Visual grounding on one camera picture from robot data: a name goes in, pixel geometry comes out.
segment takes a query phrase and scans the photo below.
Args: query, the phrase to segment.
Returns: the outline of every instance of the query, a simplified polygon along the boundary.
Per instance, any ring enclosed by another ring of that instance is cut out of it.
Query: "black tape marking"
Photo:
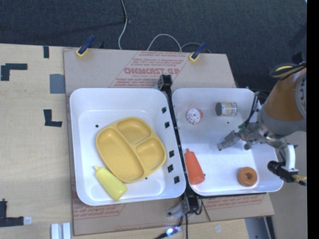
[[[1,66],[1,81],[8,81],[10,78],[10,69],[6,66]]]
[[[6,63],[6,67],[9,68],[9,70],[27,70],[28,64],[13,64],[13,63]]]
[[[52,121],[52,110],[43,110],[43,112],[45,119],[44,125],[62,127],[61,121]]]
[[[5,65],[1,65],[1,81],[8,81],[10,79],[10,70],[27,70],[28,64],[13,64],[6,63]]]
[[[43,58],[49,58],[49,57],[50,57],[49,47],[48,46],[44,46],[43,47]]]
[[[50,74],[50,94],[65,94],[64,75]]]
[[[14,226],[23,226],[24,225],[24,217],[18,218],[9,218],[6,216],[6,206],[7,201],[2,199],[0,201],[0,227],[14,227]]]

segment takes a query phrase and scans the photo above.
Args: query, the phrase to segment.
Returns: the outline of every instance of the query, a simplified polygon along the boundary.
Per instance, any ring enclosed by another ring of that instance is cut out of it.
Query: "donut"
[[[203,112],[200,109],[192,108],[187,111],[186,119],[191,124],[197,124],[203,117]]]
[[[253,168],[246,166],[239,170],[237,179],[243,186],[253,186],[257,181],[257,173]]]

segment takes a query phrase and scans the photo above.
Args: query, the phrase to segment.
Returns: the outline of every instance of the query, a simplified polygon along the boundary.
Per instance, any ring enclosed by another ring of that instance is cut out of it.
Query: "yellow mustard bottle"
[[[127,191],[127,186],[105,167],[94,166],[95,177],[102,184],[107,193],[115,200],[119,200]]]

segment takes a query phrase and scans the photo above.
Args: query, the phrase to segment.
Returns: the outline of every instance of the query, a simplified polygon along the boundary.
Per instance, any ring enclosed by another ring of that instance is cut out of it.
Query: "wooden table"
[[[26,63],[0,81],[0,198],[7,217],[30,216],[31,225],[0,228],[0,238],[50,238],[50,225],[71,223],[71,185],[65,94],[50,93],[50,75],[64,74],[63,47],[0,44],[0,65]],[[62,127],[45,126],[43,110]],[[183,233],[174,238],[185,238]],[[75,238],[156,238],[163,228],[76,236]],[[194,238],[247,239],[244,219],[191,224]]]

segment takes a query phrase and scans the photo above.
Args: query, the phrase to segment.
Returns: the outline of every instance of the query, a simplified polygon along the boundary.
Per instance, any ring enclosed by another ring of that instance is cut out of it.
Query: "toy sink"
[[[109,170],[121,181],[133,183],[159,169],[166,161],[166,149],[142,119],[129,117],[102,129],[96,147]]]
[[[83,88],[70,96],[76,191],[91,206],[179,197],[186,189],[166,96],[155,89]],[[95,177],[127,186],[114,201]]]
[[[249,116],[254,93],[248,89],[184,88],[174,91],[172,102],[177,120],[180,143],[183,152],[188,148],[196,154],[205,174],[205,180],[191,185],[201,196],[222,196],[278,191],[283,181],[268,170],[269,161],[278,161],[275,150],[267,144],[256,143],[251,149],[244,149],[244,141],[231,147],[218,149],[224,137],[232,130],[238,132]],[[235,116],[218,116],[215,111],[218,102],[235,102],[238,107]],[[197,124],[186,120],[191,108],[202,111],[203,117]],[[251,121],[256,121],[256,113]],[[245,166],[256,170],[258,180],[253,186],[242,186],[237,173]]]

